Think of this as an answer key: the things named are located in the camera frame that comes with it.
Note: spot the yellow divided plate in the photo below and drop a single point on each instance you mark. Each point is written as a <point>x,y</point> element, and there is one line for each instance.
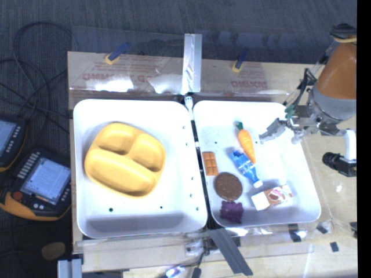
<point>124,161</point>

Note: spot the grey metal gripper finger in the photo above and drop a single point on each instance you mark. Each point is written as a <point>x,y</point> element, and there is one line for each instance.
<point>276,124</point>
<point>268,136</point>

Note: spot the brown cardboard board red print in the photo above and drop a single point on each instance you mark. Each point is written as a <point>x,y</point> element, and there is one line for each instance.
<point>333,259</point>

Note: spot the orange waffle biscuit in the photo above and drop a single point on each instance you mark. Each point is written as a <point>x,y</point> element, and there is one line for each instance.
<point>210,164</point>

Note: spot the white plastic tray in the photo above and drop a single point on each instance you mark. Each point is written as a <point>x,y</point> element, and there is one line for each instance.
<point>174,120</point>
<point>292,166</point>

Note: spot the purple grapes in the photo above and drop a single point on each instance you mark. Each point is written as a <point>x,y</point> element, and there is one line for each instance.
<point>232,211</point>

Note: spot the black cylinder on white bracket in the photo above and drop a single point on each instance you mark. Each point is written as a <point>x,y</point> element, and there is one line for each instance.
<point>343,159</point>

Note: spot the orange carrot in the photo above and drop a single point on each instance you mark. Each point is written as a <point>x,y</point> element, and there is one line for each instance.
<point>247,143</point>

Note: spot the white and brown carton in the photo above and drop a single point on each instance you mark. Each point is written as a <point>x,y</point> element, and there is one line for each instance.
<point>271,198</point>

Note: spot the brown round biscuit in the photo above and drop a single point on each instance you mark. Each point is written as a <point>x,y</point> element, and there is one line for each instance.
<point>228,186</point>

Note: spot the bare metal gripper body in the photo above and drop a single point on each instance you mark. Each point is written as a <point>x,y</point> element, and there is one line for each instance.
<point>304,123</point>

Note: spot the blue bottle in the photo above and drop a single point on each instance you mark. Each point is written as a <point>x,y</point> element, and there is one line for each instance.
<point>245,165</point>

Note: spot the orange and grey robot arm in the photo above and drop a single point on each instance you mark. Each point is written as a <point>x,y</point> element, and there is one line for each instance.
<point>337,77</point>

